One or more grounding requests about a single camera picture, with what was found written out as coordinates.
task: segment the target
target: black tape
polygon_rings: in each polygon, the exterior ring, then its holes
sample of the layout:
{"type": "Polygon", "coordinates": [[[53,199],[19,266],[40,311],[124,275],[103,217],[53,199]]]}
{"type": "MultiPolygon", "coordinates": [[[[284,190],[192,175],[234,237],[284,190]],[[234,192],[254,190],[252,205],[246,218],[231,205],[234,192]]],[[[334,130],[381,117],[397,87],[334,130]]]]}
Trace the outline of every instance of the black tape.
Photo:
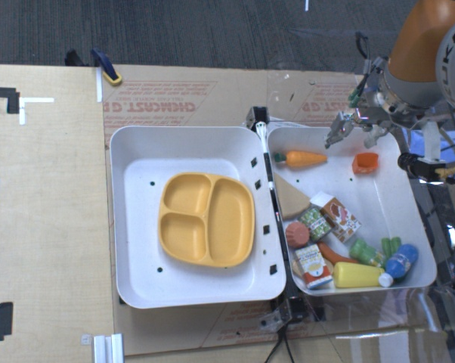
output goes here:
{"type": "Polygon", "coordinates": [[[13,307],[12,302],[0,303],[0,341],[13,333],[13,307]]]}
{"type": "Polygon", "coordinates": [[[19,93],[15,88],[0,88],[0,98],[8,99],[9,114],[19,114],[19,93]]]}

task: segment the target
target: blue object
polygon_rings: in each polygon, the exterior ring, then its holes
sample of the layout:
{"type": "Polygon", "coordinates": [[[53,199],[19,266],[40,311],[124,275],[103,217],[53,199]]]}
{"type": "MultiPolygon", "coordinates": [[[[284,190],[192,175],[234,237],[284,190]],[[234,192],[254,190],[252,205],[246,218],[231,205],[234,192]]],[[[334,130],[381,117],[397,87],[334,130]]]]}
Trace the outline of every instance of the blue object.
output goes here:
{"type": "Polygon", "coordinates": [[[395,278],[405,276],[418,258],[419,251],[414,245],[400,245],[398,250],[385,263],[385,273],[379,276],[380,286],[390,287],[395,278]]]}

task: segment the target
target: mustard bottle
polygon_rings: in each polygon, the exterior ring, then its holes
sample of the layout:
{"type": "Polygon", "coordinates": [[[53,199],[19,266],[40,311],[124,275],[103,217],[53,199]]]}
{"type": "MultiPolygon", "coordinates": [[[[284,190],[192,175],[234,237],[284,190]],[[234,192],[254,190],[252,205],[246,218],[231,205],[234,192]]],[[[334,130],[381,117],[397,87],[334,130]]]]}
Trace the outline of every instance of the mustard bottle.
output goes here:
{"type": "Polygon", "coordinates": [[[379,287],[383,268],[351,262],[337,262],[333,266],[333,283],[336,287],[379,287]]]}

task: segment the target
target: can lid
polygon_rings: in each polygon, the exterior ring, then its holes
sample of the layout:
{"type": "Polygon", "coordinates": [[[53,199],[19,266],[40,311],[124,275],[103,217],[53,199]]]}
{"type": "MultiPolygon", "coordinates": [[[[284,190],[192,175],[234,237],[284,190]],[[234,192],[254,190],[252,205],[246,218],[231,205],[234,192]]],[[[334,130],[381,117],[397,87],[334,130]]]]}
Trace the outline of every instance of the can lid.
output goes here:
{"type": "Polygon", "coordinates": [[[379,276],[379,284],[381,287],[390,287],[394,283],[394,278],[389,273],[382,273],[379,276]]]}

